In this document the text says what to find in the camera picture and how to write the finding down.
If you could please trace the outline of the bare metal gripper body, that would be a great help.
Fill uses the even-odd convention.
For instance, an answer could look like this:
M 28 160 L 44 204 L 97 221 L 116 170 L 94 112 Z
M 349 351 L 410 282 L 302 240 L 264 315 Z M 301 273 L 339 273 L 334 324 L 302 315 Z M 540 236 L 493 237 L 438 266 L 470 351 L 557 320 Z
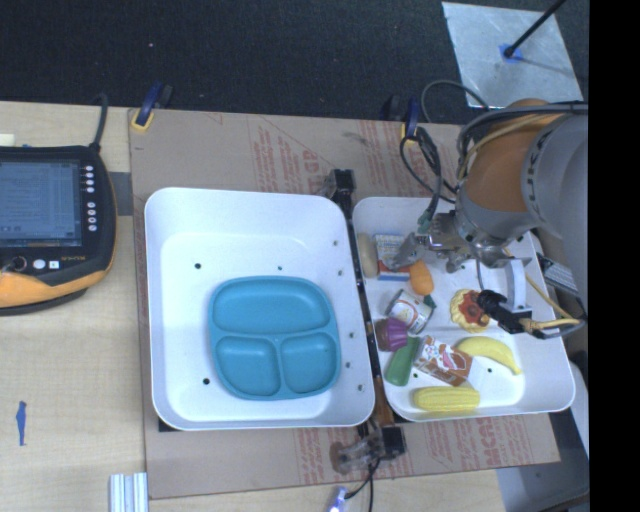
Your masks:
M 446 257 L 448 252 L 466 252 L 489 268 L 500 268 L 509 256 L 506 247 L 531 228 L 525 212 L 447 211 L 418 219 L 418 233 L 427 247 Z

